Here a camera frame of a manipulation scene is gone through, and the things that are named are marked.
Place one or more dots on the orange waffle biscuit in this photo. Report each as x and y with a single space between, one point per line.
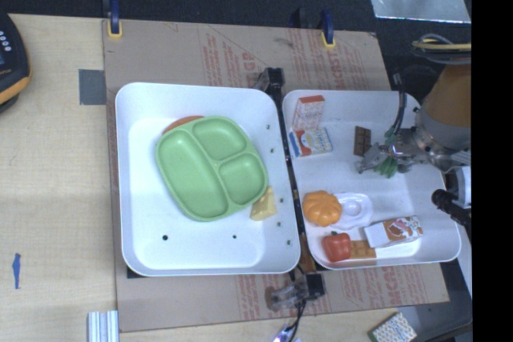
364 251

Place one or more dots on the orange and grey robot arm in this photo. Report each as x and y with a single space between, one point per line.
449 100

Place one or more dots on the brown chocolate bar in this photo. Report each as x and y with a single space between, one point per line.
362 140

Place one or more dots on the yellow patterned box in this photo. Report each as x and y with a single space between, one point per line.
393 329

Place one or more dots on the yellow cheese wedge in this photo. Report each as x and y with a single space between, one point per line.
264 207

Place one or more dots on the blue white and red packet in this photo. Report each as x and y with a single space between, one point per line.
314 141

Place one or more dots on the white plastic tray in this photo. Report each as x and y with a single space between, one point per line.
401 196
144 188

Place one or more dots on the green bean bunch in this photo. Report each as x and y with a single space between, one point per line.
386 169

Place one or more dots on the green divided plate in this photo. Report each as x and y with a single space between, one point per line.
200 172

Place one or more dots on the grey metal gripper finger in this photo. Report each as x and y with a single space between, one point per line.
405 167
368 159

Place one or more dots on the brown cardboard board red print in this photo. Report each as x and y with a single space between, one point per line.
168 52

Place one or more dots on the orange and white carton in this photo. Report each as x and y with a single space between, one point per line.
308 112

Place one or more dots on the orange pumpkin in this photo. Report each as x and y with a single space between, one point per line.
320 208

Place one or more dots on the orange flat plate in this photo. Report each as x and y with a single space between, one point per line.
182 122

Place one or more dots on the white carton with orange print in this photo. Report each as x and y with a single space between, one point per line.
390 232

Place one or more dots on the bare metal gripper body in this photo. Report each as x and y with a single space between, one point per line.
405 146

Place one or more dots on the white fried egg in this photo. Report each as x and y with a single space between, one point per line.
354 210

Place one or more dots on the red bell pepper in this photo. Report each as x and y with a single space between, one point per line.
336 247

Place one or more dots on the black cylinder on white bracket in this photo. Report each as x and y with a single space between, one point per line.
449 206

